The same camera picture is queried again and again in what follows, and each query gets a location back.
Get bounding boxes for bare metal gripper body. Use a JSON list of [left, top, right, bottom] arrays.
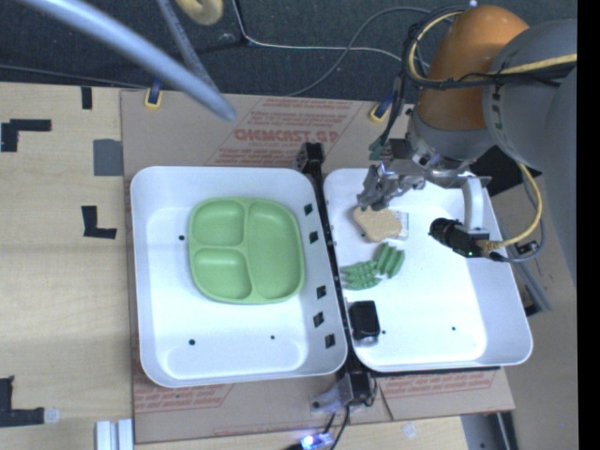
[[382, 138, 475, 192]]

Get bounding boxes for tan bread slice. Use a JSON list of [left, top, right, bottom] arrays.
[[352, 205, 403, 244]]

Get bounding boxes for white and blue packet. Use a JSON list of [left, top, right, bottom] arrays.
[[392, 209, 411, 241]]

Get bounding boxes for green pea pods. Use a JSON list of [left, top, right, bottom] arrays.
[[372, 242, 407, 279], [339, 260, 383, 292]]

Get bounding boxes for green divided plate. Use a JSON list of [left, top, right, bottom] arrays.
[[187, 197, 307, 306]]

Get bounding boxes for white plastic tray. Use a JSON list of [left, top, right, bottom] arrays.
[[322, 167, 534, 373], [129, 165, 349, 388]]

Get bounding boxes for black rounded box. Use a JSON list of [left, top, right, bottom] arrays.
[[348, 300, 382, 347]]

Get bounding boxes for brown cardboard board, red print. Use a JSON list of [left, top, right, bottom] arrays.
[[119, 89, 517, 444]]

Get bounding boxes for black block with thin wires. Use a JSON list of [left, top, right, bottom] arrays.
[[343, 370, 377, 408], [294, 142, 326, 175]]

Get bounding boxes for black cylinder on white bracket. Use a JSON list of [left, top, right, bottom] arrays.
[[428, 175, 493, 259]]

